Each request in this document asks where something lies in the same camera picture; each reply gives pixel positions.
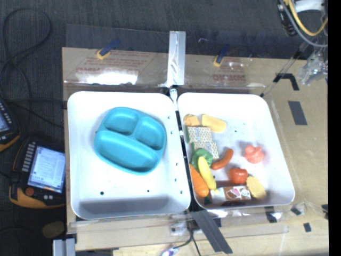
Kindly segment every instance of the blue clamp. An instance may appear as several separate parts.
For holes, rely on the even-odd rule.
[[[111,41],[104,48],[97,51],[97,57],[100,60],[103,60],[105,57],[109,56],[110,50],[113,50],[120,42],[121,40],[119,38],[116,38],[115,40]]]
[[[228,45],[224,45],[224,47],[219,51],[219,54],[214,58],[214,62],[213,64],[215,66],[221,66],[224,56],[226,55],[226,53],[228,52]]]

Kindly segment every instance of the black fabric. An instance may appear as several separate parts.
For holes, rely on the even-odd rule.
[[[46,42],[14,60],[26,74],[33,98],[62,100],[61,48],[67,46],[67,40],[72,40],[73,45],[88,46],[87,39],[76,38],[67,25],[166,34],[170,30],[182,30],[186,31],[186,42],[191,43],[188,53],[216,54],[224,44],[229,44],[226,55],[236,57],[289,59],[302,42],[298,37],[288,38],[284,34],[277,0],[0,0],[0,21],[2,23],[14,10],[31,7],[45,12],[52,24]],[[316,30],[320,25],[313,20],[306,18],[304,21],[311,30]],[[0,61],[9,53],[36,43],[44,29],[46,23],[36,11],[22,11],[12,16],[4,35],[7,54],[0,38]],[[149,42],[148,48],[162,52],[164,46],[167,42],[159,38]],[[0,89],[8,99],[28,97],[23,76],[13,68],[5,73]],[[16,104],[31,109],[47,121],[17,105],[10,105],[19,119],[22,136],[0,153],[0,171],[5,174],[11,172],[15,155],[26,136],[34,134],[51,142],[64,142],[61,105],[50,101]],[[25,227],[38,237],[33,238],[33,233],[25,231],[6,231],[0,236],[0,254],[52,255],[51,240],[42,236],[42,227],[64,219],[65,209],[37,211],[14,206],[13,212],[8,188],[8,179],[0,175],[0,229]]]

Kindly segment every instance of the orange carrot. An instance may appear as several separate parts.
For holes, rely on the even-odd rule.
[[[209,194],[209,189],[200,173],[190,164],[190,171],[192,177],[192,183],[194,187],[194,191],[197,195],[201,197],[206,197]]]
[[[225,152],[225,155],[222,159],[212,163],[211,169],[212,170],[219,170],[219,169],[225,167],[230,162],[232,156],[233,156],[233,150],[227,149]]]

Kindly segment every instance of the wooden table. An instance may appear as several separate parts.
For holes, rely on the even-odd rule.
[[[93,51],[63,48],[64,79],[84,62]],[[158,65],[167,65],[167,55],[155,57]],[[197,69],[210,64],[212,57],[187,55],[186,61],[196,62]],[[237,62],[236,77],[244,75],[246,83],[257,82],[256,91],[269,85],[287,60],[260,58],[226,58]],[[305,61],[296,61],[288,72],[297,76]],[[233,255],[327,255],[329,253],[328,216],[322,206],[328,205],[328,143],[327,143],[327,83],[320,80],[310,86],[298,84],[294,91],[289,79],[282,79],[264,99],[271,108],[290,175],[295,185],[293,205],[282,214],[277,223],[269,223],[265,214],[222,220],[221,232],[233,250]],[[91,87],[64,83],[64,100],[80,90]],[[301,104],[306,125],[296,124],[289,101]],[[78,221],[70,206],[70,174],[68,118],[64,114],[67,157],[67,226],[69,233],[77,234],[76,251],[113,249],[113,255],[160,255],[170,243],[181,244],[188,235],[174,236],[165,217],[148,219]],[[195,233],[201,255],[216,255],[202,232]],[[176,255],[198,255],[194,242],[180,248]]]

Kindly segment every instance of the red tomato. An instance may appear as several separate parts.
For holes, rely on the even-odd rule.
[[[234,184],[244,184],[248,175],[249,174],[245,169],[232,168],[231,170],[229,170],[230,180]]]

